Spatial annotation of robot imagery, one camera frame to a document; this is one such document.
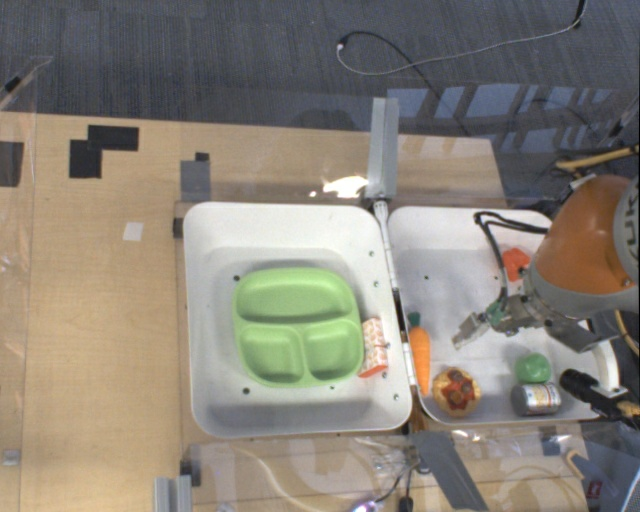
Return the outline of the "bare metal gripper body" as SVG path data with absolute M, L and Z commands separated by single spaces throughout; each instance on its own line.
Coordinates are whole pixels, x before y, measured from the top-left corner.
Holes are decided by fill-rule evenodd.
M 511 295 L 488 307 L 488 323 L 496 332 L 515 335 L 524 328 L 540 328 L 551 321 L 551 313 L 535 295 Z

